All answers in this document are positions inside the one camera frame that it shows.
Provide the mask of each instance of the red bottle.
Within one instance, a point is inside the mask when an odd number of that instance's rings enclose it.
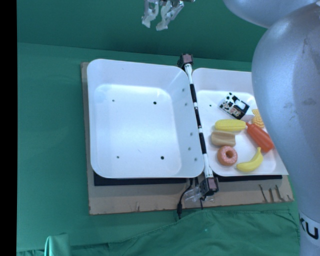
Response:
[[[246,122],[247,129],[246,131],[248,134],[251,136],[251,138],[257,143],[259,147],[261,147],[261,150],[263,152],[269,152],[272,150],[275,145],[272,142],[270,136],[268,133],[266,133],[263,129],[261,129],[259,126],[256,124],[250,124]]]

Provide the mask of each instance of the pink frosted donut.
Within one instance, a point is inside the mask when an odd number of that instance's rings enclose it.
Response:
[[[218,161],[223,166],[232,166],[238,160],[237,151],[232,146],[222,146],[217,153]]]

